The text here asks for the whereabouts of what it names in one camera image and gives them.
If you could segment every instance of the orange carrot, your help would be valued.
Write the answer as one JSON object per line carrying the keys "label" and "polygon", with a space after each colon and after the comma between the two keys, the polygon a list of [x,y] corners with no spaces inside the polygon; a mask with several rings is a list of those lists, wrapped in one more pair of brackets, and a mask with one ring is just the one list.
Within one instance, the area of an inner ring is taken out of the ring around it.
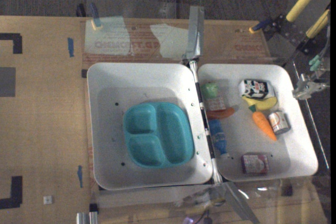
{"label": "orange carrot", "polygon": [[252,119],[256,123],[256,125],[265,133],[267,134],[272,140],[276,141],[277,137],[273,132],[272,126],[269,124],[268,120],[266,119],[265,115],[260,112],[256,111],[254,105],[250,106],[249,108],[253,111]]}
{"label": "orange carrot", "polygon": [[216,111],[208,110],[206,112],[206,115],[207,115],[208,120],[220,120],[220,119],[225,119],[227,117],[230,117],[234,113],[235,113],[234,108],[227,108],[227,109],[216,110]]}

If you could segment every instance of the banana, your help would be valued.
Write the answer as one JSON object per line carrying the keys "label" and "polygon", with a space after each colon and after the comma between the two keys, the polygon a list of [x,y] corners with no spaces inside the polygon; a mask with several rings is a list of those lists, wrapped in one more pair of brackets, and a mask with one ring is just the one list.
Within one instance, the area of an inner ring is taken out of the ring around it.
{"label": "banana", "polygon": [[248,98],[246,96],[243,96],[242,99],[247,102],[248,106],[255,105],[257,110],[271,109],[278,102],[278,99],[276,97],[270,97],[270,98],[258,100],[258,99],[253,99],[253,98]]}

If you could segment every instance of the tin can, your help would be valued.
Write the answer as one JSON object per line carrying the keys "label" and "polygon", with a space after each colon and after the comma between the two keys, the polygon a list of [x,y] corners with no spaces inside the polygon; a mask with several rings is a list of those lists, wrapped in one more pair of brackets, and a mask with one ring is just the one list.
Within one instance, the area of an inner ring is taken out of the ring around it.
{"label": "tin can", "polygon": [[286,121],[285,115],[281,111],[277,111],[268,116],[275,134],[283,134],[289,131],[290,127]]}

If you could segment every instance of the teal plate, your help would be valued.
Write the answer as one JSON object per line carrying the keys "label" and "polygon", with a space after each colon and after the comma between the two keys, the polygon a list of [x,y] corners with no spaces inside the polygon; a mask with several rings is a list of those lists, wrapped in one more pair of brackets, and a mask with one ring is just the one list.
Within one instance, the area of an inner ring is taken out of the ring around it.
{"label": "teal plate", "polygon": [[194,155],[188,118],[173,103],[151,102],[132,106],[124,115],[123,131],[129,155],[141,167],[182,165]]}

